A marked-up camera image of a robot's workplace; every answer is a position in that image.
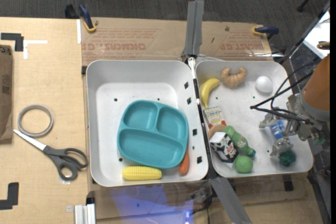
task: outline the green bottle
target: green bottle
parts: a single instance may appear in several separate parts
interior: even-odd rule
[[[236,132],[232,126],[226,126],[223,129],[223,132],[227,133],[238,152],[245,153],[249,157],[256,155],[256,151],[248,146],[246,138],[243,137],[240,133]]]

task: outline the gray ring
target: gray ring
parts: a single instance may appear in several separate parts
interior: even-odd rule
[[[23,115],[27,111],[32,110],[32,109],[41,109],[41,110],[45,111],[48,114],[49,118],[50,118],[49,126],[44,131],[42,131],[40,133],[29,133],[25,129],[23,129],[23,127],[21,125],[21,120],[22,120]],[[53,124],[54,124],[54,117],[52,116],[51,111],[47,107],[45,107],[44,105],[40,105],[40,104],[31,104],[29,106],[26,106],[24,109],[21,110],[21,112],[19,113],[19,116],[17,118],[17,127],[18,127],[18,129],[22,133],[24,133],[24,134],[26,134],[26,135],[28,135],[30,137],[41,137],[41,136],[46,135],[47,133],[50,132]]]

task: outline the brown round object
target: brown round object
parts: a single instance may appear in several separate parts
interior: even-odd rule
[[[216,132],[222,132],[225,127],[226,125],[223,125],[223,124],[217,124],[217,125],[212,126],[208,131],[209,140],[211,139],[211,137],[214,136]]]

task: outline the green ball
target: green ball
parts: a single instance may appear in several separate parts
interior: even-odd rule
[[[238,156],[236,158],[235,167],[239,173],[250,173],[253,168],[253,161],[248,156]]]

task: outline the blue clamp handle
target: blue clamp handle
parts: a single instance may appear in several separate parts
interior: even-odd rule
[[[93,25],[90,14],[83,4],[79,5],[79,13],[84,18],[84,25],[88,31],[95,31],[96,27]]]
[[[273,26],[262,26],[262,27],[255,28],[254,31],[258,33],[277,35],[279,33],[279,28],[276,28]]]

